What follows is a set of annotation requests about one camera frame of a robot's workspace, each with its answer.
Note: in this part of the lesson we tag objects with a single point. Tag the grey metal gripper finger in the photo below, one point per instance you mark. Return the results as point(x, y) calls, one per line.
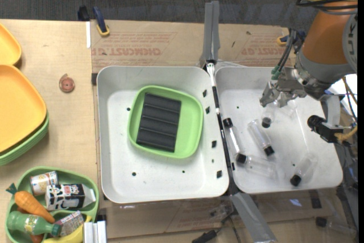
point(285, 99)
point(266, 95)

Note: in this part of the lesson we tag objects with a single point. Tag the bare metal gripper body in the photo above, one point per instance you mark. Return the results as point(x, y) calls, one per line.
point(295, 82)

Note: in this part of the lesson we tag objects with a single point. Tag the clear plastic bottle black cap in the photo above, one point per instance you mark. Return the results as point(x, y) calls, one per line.
point(338, 229)
point(260, 135)
point(231, 133)
point(305, 168)
point(258, 166)
point(268, 116)

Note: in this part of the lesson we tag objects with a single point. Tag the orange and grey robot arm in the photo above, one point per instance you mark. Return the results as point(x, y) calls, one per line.
point(324, 37)

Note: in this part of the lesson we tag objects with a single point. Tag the white plastic tray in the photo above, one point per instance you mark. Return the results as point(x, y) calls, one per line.
point(284, 139)
point(159, 179)

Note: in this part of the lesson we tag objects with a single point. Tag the brown cardboard board red print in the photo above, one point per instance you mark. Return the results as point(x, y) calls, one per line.
point(170, 45)

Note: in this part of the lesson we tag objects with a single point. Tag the black ribbed tray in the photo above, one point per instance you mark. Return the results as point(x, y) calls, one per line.
point(158, 122)

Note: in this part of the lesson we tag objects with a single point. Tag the green divided plate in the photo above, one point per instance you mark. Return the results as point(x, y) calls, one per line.
point(91, 190)

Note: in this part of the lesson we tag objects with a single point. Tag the pink round tape roll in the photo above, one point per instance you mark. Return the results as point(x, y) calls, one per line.
point(66, 84)

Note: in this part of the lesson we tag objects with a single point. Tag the black and white milk carton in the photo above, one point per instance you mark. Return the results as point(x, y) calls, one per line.
point(65, 196)

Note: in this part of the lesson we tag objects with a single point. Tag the small colourful carton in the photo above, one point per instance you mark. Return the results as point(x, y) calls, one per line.
point(71, 222)

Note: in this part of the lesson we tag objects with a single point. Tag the yellow banana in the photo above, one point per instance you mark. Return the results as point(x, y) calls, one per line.
point(74, 236)

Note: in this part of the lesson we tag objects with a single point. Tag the white and red can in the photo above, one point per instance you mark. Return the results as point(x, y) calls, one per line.
point(42, 182)

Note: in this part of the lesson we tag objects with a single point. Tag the yellow plate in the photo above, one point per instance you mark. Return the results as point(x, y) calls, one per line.
point(17, 105)
point(7, 47)

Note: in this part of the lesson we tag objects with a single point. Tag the orange carrot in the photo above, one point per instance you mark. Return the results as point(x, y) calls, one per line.
point(29, 203)

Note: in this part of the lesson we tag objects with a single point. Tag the green plastic bottle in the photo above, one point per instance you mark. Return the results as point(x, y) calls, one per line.
point(27, 223)

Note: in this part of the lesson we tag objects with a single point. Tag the black cylinder on white bracket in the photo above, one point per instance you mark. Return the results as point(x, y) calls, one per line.
point(327, 129)

